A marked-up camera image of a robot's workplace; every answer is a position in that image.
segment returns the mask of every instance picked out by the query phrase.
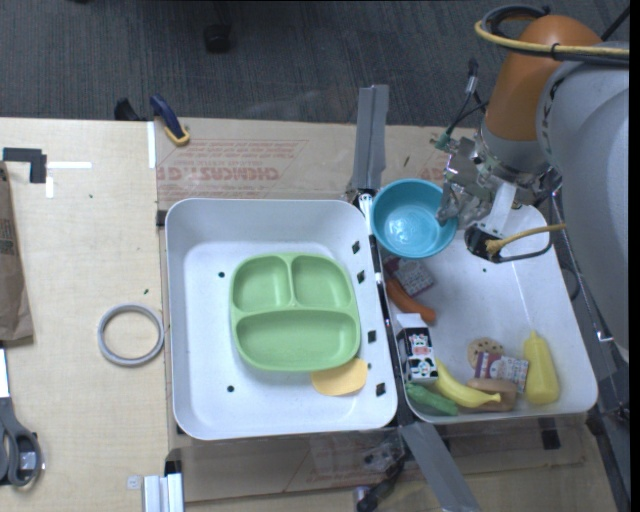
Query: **wooden table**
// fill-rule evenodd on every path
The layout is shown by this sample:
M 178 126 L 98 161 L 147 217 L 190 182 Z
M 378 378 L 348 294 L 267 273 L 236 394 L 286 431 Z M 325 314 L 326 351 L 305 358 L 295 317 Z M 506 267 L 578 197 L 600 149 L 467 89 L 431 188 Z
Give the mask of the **wooden table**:
M 236 136 L 243 126 L 257 129 L 252 122 L 229 123 Z M 44 185 L 29 183 L 28 164 L 7 163 L 35 325 L 33 340 L 7 346 L 10 384 L 16 415 L 38 434 L 46 470 L 28 491 L 0 487 L 3 512 L 137 511 L 140 478 L 163 474 L 170 414 L 164 358 L 136 368 L 116 366 L 101 355 L 96 340 L 100 318 L 116 304 L 141 302 L 162 310 L 148 129 L 148 123 L 135 122 L 0 119 L 2 147 L 39 148 L 49 162 L 91 163 L 90 169 L 51 169 L 53 197 L 46 196 Z M 309 130 L 316 133 L 318 127 Z M 348 162 L 353 127 L 336 130 L 349 134 L 332 142 L 343 146 L 339 158 Z M 404 161 L 394 144 L 413 144 L 420 135 L 418 128 L 402 130 L 388 130 L 388 161 Z M 112 324 L 107 334 L 117 351 L 139 355 L 153 344 L 144 319 L 123 315 Z M 482 457 L 461 457 L 483 509 L 613 510 L 595 440 L 579 424 L 575 431 L 577 455 L 570 463 L 521 464 L 518 470 L 487 473 Z M 424 482 L 403 484 L 388 503 L 402 503 L 405 510 L 438 509 Z M 193 503 L 187 509 L 349 511 L 353 497 L 351 489 L 336 489 Z

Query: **banana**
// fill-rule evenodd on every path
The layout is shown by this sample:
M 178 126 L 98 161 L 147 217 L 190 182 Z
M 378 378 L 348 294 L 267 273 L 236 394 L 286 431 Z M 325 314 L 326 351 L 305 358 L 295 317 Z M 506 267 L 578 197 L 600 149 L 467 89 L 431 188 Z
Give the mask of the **banana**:
M 438 379 L 436 380 L 434 387 L 443 396 L 449 400 L 453 400 L 458 405 L 474 408 L 487 402 L 500 402 L 502 400 L 500 393 L 490 395 L 489 393 L 485 393 L 478 389 L 465 386 L 461 382 L 457 381 L 438 358 L 436 358 L 436 366 L 438 368 Z

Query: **green divided plate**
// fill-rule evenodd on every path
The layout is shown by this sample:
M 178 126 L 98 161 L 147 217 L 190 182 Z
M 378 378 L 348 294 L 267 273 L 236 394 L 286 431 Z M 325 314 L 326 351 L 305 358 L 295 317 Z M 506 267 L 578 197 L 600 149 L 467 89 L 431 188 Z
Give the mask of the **green divided plate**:
M 334 260 L 318 254 L 248 258 L 231 278 L 231 330 L 242 358 L 262 370 L 340 366 L 360 346 L 351 280 Z

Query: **gray floor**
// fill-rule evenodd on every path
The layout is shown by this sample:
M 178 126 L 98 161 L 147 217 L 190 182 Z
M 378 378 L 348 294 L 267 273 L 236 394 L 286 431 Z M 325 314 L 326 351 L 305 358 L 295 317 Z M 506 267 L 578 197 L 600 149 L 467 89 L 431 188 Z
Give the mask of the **gray floor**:
M 444 126 L 461 105 L 471 57 L 480 66 L 478 93 L 489 98 L 506 54 L 478 38 L 473 24 L 507 3 L 228 2 L 232 48 L 210 54 L 203 30 L 218 22 L 214 2 L 3 0 L 0 116 L 114 119 L 126 97 L 150 118 L 149 97 L 160 93 L 184 117 L 355 123 L 358 88 L 377 83 L 390 86 L 387 124 Z M 548 5 L 597 34 L 629 5 L 518 3 Z M 627 19 L 610 40 L 629 38 Z M 470 116 L 461 126 L 479 120 Z M 573 274 L 566 276 L 575 287 Z M 617 406 L 628 405 L 628 365 L 596 341 L 581 296 L 574 305 L 602 388 L 594 429 L 603 433 L 619 509 L 627 510 L 629 423 Z

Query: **black scissors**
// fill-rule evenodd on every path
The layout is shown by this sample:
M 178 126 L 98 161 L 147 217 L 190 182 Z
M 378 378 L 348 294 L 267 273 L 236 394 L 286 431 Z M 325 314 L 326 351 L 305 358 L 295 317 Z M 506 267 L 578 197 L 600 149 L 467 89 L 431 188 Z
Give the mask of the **black scissors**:
M 0 341 L 0 483 L 8 480 L 22 487 L 35 480 L 41 469 L 38 439 L 18 422 L 13 412 L 7 358 Z

